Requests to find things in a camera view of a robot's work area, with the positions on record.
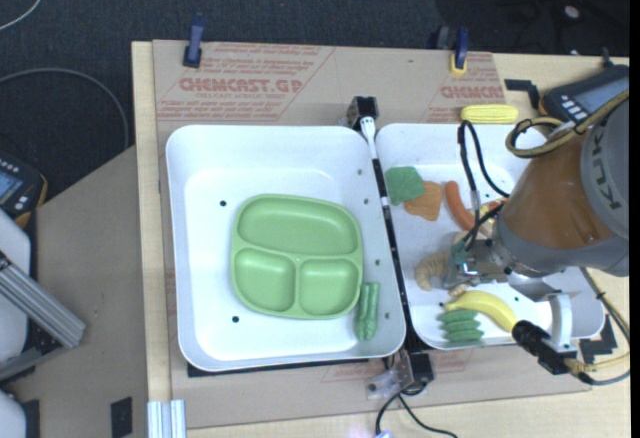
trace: green divided plate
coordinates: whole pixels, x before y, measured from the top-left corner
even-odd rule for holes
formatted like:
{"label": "green divided plate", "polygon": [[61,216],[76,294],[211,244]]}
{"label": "green divided plate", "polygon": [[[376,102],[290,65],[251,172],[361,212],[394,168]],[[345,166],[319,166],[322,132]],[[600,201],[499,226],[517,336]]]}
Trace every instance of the green divided plate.
{"label": "green divided plate", "polygon": [[340,205],[266,194],[245,201],[235,216],[233,287],[258,312],[340,317],[358,301],[362,264],[360,227]]}

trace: carrot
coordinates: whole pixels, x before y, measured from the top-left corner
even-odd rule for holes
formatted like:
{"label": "carrot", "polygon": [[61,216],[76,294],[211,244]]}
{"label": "carrot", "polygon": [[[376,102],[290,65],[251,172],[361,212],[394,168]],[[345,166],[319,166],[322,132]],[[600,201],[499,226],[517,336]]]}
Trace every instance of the carrot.
{"label": "carrot", "polygon": [[475,218],[462,203],[460,188],[455,180],[450,180],[444,185],[444,197],[458,224],[465,230],[471,230],[475,225]]}

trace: wooden table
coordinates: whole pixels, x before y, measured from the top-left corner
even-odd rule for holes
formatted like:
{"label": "wooden table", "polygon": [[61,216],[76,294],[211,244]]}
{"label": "wooden table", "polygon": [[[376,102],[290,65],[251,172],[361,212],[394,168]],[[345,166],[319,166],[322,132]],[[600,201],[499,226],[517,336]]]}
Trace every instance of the wooden table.
{"label": "wooden table", "polygon": [[[501,80],[532,80],[541,91],[585,77],[601,64],[598,58],[539,55],[494,56]],[[150,42],[132,44],[136,150],[140,198],[140,233],[144,285],[144,317],[148,396],[150,401],[172,397],[167,337],[167,312],[159,163],[155,120],[153,48]],[[505,93],[509,103],[530,113],[526,96]],[[621,313],[629,317],[629,280],[596,273]],[[486,401],[416,409],[428,425],[459,437],[602,437],[631,436],[630,382],[597,387],[588,392],[527,399]],[[375,413],[190,430],[190,437],[371,437]],[[383,428],[396,437],[427,436],[404,410],[389,410]]]}

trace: banana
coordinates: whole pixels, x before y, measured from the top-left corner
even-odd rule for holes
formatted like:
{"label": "banana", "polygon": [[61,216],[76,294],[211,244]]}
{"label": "banana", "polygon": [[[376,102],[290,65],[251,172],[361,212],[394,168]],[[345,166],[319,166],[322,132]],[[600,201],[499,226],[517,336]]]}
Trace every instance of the banana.
{"label": "banana", "polygon": [[488,315],[508,333],[511,333],[516,322],[518,322],[516,314],[509,305],[498,296],[481,290],[468,290],[458,299],[446,303],[444,307],[448,312],[459,308],[481,312]]}

